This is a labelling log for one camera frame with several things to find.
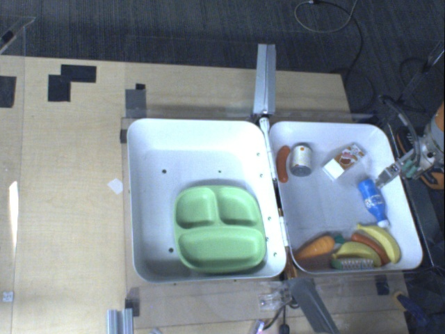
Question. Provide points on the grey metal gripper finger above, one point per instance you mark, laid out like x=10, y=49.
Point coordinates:
x=382, y=179
x=393, y=169

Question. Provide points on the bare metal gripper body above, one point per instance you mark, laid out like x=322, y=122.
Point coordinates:
x=419, y=158

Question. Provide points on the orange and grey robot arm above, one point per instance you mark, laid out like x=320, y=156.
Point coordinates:
x=437, y=128

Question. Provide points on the blue bottle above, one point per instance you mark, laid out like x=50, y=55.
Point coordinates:
x=372, y=198

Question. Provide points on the white and orange carton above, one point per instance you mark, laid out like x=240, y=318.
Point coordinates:
x=342, y=162

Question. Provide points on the white plastic tray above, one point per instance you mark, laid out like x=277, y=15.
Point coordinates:
x=330, y=204
x=156, y=221

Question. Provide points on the yellow banana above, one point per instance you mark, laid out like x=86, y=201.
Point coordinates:
x=358, y=250
x=387, y=240

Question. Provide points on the red sausage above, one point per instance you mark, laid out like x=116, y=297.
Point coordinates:
x=370, y=244
x=283, y=164

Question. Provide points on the silver can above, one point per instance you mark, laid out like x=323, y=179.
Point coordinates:
x=300, y=158

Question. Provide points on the green and grey corn cob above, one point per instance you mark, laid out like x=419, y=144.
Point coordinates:
x=353, y=264

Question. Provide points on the orange carrot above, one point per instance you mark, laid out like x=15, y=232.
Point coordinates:
x=314, y=248

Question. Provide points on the green divided plate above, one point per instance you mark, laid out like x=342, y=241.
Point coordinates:
x=219, y=245

